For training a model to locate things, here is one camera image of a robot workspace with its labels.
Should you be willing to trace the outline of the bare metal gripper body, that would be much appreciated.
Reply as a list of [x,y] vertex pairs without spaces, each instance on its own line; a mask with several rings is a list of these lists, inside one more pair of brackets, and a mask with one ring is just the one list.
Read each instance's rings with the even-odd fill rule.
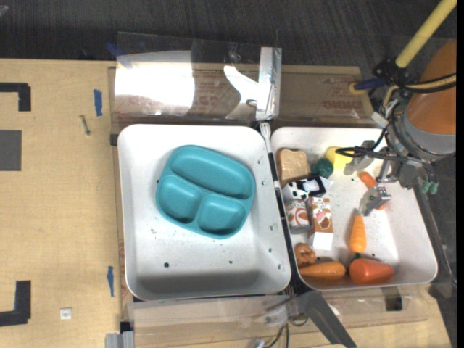
[[398,182],[404,189],[418,187],[421,191],[436,190],[436,173],[424,149],[410,139],[399,136],[382,136],[376,145],[382,145],[380,173],[378,183]]

